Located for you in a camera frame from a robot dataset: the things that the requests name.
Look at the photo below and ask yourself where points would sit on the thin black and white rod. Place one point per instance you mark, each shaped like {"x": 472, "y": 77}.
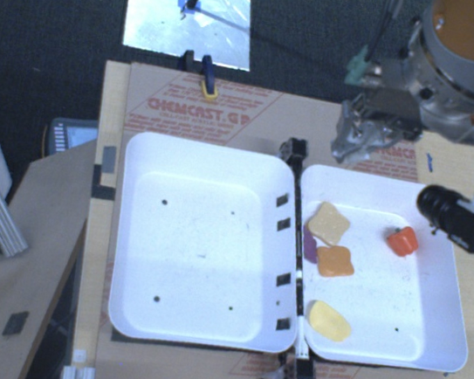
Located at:
{"x": 299, "y": 246}

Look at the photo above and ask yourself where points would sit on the white plastic tray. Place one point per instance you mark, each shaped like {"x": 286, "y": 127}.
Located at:
{"x": 383, "y": 303}
{"x": 198, "y": 244}

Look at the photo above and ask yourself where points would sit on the yellow oval toy food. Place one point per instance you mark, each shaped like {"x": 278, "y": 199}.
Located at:
{"x": 329, "y": 322}

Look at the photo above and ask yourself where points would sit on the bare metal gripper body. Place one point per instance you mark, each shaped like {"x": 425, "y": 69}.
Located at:
{"x": 440, "y": 100}

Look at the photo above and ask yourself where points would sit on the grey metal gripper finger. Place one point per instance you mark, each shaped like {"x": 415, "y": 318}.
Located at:
{"x": 343, "y": 143}
{"x": 379, "y": 140}

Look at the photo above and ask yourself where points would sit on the orange toy bread slice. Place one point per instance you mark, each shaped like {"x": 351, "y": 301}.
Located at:
{"x": 334, "y": 263}

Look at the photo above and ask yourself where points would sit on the orange toy bell pepper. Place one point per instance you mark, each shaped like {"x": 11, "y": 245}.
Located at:
{"x": 403, "y": 241}

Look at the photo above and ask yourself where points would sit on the tan toy bread slice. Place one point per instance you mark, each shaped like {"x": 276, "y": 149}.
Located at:
{"x": 329, "y": 223}

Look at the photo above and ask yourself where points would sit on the purple flat toy piece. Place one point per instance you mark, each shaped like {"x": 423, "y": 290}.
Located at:
{"x": 309, "y": 248}

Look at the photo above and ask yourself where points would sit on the black cylinder on white bracket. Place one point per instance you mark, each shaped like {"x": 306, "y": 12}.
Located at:
{"x": 462, "y": 220}

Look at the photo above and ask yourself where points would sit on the brown cardboard board red print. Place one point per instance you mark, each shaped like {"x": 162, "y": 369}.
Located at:
{"x": 240, "y": 109}

